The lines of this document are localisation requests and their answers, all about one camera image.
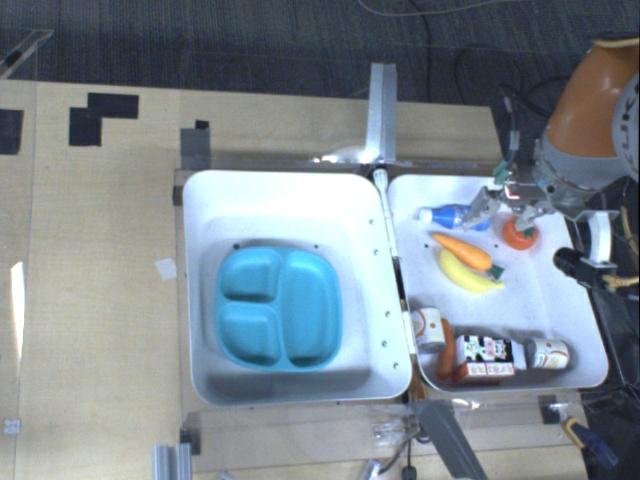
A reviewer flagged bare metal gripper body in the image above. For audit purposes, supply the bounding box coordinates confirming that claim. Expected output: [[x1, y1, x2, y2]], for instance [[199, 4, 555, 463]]
[[493, 168, 595, 218]]

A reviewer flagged orange tomato with green stem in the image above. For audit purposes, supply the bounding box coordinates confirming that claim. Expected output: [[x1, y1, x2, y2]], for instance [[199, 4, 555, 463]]
[[501, 216, 541, 251]]

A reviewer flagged blue and white bottle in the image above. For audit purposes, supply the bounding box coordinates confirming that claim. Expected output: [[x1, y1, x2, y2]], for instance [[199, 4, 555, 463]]
[[417, 203, 494, 233]]

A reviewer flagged orange carrot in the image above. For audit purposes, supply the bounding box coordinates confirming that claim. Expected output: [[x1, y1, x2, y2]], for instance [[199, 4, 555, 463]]
[[430, 231, 507, 280]]

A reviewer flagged yellow banana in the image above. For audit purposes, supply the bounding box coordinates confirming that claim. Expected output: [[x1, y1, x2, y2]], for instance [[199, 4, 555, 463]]
[[437, 247, 506, 296]]

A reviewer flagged white plastic tray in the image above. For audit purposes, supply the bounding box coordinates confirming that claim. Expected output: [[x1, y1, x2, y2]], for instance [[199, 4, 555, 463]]
[[181, 169, 414, 408], [387, 173, 611, 396]]

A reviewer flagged thin black and white rod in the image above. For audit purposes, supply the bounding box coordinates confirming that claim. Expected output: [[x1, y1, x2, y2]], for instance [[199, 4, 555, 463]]
[[371, 167, 419, 369]]

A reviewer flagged white can with orange print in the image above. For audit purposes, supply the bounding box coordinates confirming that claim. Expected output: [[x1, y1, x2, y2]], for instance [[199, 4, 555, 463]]
[[524, 337, 572, 371], [410, 306, 447, 355]]

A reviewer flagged black and white carton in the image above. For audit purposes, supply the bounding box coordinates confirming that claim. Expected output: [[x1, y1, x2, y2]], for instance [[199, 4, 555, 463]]
[[453, 334, 528, 372]]

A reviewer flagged orange sausage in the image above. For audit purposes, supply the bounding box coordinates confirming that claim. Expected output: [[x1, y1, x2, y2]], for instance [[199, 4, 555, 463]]
[[435, 317, 458, 382]]

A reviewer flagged red and white carton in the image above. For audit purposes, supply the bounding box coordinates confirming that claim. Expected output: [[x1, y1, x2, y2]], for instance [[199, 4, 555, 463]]
[[451, 361, 517, 387]]

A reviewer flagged blue divided plate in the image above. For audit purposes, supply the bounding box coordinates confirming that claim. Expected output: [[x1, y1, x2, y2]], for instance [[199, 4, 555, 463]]
[[214, 245, 344, 372]]

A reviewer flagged black cylinder on white bracket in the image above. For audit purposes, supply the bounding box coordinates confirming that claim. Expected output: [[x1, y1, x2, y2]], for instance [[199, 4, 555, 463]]
[[552, 209, 620, 290]]

